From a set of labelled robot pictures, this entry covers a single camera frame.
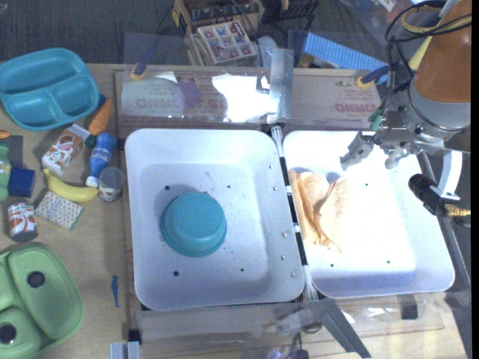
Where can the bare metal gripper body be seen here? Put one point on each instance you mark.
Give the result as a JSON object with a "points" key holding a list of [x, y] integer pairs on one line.
{"points": [[404, 133]]}

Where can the grey can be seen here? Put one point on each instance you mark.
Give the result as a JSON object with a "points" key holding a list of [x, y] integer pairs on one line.
{"points": [[111, 183]]}

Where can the white plastic tray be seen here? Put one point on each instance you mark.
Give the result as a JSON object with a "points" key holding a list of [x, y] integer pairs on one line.
{"points": [[378, 234], [239, 170]]}

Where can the orange carrot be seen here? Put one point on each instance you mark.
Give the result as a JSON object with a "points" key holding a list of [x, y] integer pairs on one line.
{"points": [[100, 120]]}

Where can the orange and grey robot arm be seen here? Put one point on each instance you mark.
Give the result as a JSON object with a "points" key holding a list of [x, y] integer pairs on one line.
{"points": [[443, 62]]}

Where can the orange cloth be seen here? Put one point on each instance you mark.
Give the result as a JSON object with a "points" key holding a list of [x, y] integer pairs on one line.
{"points": [[318, 208]]}

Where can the yellow banana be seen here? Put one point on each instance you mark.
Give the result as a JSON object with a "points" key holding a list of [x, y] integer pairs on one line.
{"points": [[71, 192]]}

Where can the red and white can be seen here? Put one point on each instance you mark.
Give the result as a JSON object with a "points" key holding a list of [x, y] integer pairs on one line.
{"points": [[22, 221]]}

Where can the white patterned packet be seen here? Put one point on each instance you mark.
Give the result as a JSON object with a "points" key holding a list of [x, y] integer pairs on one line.
{"points": [[58, 211]]}

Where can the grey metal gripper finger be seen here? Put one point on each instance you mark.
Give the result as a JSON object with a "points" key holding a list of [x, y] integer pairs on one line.
{"points": [[394, 157], [357, 152]]}

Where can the teal bowl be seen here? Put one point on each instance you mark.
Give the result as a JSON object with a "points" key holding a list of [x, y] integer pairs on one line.
{"points": [[193, 224]]}

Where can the blue divided plate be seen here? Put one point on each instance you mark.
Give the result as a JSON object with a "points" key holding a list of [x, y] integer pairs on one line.
{"points": [[45, 88]]}

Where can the blue bottle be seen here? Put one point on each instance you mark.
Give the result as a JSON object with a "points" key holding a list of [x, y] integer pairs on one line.
{"points": [[101, 155]]}

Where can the green bottle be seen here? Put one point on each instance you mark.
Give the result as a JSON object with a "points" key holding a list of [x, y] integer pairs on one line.
{"points": [[3, 170]]}

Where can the white printed carton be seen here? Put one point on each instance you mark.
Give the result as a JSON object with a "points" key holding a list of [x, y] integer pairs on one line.
{"points": [[61, 152]]}

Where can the green divided plate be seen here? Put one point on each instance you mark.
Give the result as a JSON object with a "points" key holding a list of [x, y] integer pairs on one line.
{"points": [[45, 294]]}

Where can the black cylinder on white bracket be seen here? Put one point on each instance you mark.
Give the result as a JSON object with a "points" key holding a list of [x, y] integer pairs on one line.
{"points": [[424, 193]]}

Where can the blue cube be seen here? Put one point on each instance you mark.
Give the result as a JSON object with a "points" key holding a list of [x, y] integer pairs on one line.
{"points": [[21, 182]]}

